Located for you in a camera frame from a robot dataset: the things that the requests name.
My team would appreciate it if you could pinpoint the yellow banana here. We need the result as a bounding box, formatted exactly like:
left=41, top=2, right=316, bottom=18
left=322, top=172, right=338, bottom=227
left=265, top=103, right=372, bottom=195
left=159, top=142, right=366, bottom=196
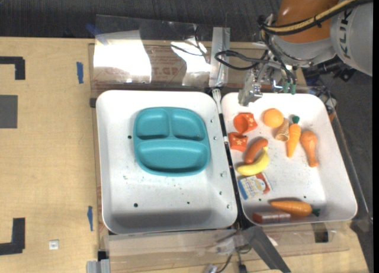
left=236, top=146, right=271, bottom=177

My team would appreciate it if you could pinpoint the white plastic tray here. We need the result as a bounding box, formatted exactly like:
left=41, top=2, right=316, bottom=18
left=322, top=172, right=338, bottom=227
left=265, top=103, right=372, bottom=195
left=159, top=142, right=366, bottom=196
left=220, top=91, right=358, bottom=227
left=95, top=89, right=239, bottom=235

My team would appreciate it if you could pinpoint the white and blue carton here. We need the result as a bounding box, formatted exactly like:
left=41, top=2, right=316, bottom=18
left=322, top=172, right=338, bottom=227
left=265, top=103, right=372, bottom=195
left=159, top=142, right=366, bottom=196
left=237, top=172, right=272, bottom=201

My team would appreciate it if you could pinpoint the orange sausage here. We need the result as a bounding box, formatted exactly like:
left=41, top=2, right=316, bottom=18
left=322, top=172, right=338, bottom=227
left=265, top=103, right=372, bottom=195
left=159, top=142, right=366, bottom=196
left=243, top=137, right=269, bottom=165

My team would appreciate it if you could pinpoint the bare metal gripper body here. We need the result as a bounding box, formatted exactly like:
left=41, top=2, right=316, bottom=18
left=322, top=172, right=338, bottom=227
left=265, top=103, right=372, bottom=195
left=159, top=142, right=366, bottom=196
left=244, top=62, right=285, bottom=94

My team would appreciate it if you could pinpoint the red rectangular box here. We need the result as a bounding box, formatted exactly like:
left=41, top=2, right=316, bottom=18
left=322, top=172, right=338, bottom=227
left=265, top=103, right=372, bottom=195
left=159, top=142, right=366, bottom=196
left=252, top=211, right=293, bottom=224

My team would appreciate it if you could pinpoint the orange carrot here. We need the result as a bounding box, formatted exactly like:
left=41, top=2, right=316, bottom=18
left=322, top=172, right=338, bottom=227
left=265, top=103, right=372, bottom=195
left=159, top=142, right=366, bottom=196
left=286, top=115, right=302, bottom=159
left=269, top=200, right=321, bottom=218

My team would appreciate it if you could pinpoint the orange chicken drumstick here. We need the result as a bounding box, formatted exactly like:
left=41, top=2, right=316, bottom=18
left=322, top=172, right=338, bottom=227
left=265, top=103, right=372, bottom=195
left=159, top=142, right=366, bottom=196
left=300, top=130, right=319, bottom=168

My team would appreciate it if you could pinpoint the orange cup with stars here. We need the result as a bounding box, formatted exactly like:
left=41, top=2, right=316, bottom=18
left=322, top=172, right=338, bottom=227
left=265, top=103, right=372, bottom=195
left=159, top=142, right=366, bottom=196
left=233, top=112, right=258, bottom=135
left=227, top=131, right=249, bottom=152

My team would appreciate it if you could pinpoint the teal divided plate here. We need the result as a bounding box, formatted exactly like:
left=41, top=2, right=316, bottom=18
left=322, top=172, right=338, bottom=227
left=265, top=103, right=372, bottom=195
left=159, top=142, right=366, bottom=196
left=132, top=106, right=211, bottom=177

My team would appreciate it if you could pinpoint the beige ice cream cone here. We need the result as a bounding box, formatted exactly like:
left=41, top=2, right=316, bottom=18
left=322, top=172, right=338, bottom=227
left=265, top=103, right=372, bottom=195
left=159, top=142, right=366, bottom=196
left=274, top=117, right=290, bottom=143

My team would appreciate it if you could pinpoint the orange ball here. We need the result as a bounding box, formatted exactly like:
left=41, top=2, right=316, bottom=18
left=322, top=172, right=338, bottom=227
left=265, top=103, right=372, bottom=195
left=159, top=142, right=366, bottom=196
left=263, top=108, right=284, bottom=129

